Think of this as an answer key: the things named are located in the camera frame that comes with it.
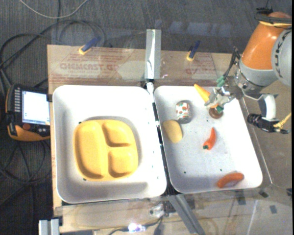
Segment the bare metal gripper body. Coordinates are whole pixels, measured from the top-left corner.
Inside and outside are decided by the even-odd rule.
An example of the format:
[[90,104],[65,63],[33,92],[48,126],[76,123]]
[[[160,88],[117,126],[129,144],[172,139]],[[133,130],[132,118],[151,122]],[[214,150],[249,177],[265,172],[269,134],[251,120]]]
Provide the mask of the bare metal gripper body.
[[249,92],[249,89],[250,83],[244,78],[240,79],[235,76],[229,76],[222,86],[222,93],[227,97],[240,99]]

